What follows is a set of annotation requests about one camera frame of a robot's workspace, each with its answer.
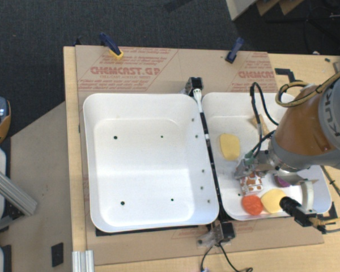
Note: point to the orange round toy food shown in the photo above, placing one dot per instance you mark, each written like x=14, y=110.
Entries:
x=252, y=205

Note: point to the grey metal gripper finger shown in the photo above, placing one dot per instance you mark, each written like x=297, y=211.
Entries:
x=261, y=174
x=241, y=173

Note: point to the white and orange carton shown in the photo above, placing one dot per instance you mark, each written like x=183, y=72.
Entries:
x=252, y=185

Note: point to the brown cardboard board red print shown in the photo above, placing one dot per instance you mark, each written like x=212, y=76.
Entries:
x=164, y=67

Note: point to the black cylinder on white bracket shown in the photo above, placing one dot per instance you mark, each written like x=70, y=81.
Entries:
x=296, y=208

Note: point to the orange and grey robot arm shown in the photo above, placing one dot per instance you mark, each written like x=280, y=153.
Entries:
x=303, y=129

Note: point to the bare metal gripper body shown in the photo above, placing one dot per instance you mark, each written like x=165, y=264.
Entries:
x=265, y=160

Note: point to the thin black and white rod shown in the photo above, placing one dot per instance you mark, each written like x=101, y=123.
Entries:
x=206, y=135

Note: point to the white plastic tray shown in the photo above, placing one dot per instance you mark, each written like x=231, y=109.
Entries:
x=232, y=109
x=147, y=166

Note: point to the purple toy food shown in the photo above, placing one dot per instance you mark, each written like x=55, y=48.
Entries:
x=282, y=182

